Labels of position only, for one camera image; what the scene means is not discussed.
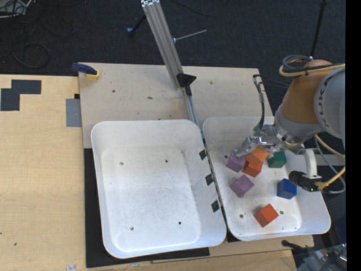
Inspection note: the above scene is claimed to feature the white plastic tray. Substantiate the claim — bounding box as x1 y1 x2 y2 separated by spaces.
202 116 332 242
90 119 228 259

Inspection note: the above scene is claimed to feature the black cylinder on white bracket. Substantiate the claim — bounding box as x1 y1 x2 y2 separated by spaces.
288 148 323 193

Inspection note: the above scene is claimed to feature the thin black and white rod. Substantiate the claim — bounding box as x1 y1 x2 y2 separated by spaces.
199 127 226 211

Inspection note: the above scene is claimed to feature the orange cube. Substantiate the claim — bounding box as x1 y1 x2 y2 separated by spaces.
253 203 279 228
242 161 263 178
245 145 270 166

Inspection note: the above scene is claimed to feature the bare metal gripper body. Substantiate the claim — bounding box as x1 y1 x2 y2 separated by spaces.
247 124 306 154

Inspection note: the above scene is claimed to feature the pale wood board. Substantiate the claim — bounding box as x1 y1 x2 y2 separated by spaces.
78 63 315 265

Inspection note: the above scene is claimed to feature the blue cube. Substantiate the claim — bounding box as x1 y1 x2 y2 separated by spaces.
276 178 298 200

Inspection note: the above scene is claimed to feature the green cube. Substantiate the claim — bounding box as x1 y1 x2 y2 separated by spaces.
267 150 288 168

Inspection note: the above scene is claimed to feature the purple cube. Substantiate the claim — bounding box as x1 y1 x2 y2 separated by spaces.
225 150 247 173
229 174 255 199

